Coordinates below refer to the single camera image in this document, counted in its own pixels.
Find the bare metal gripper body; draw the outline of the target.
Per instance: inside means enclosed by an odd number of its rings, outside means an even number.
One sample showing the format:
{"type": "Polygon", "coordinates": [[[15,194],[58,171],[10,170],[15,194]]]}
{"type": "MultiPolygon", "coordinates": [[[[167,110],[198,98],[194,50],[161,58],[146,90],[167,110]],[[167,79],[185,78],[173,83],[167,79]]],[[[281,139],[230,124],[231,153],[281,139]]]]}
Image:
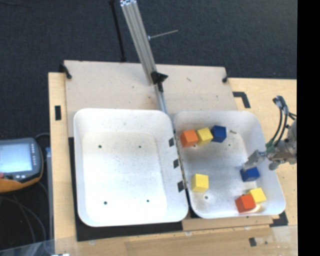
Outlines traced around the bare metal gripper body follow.
{"type": "Polygon", "coordinates": [[[274,165],[289,163],[294,165],[297,163],[297,121],[287,129],[287,136],[285,139],[276,141],[267,149],[267,158],[273,162],[274,165]]]}

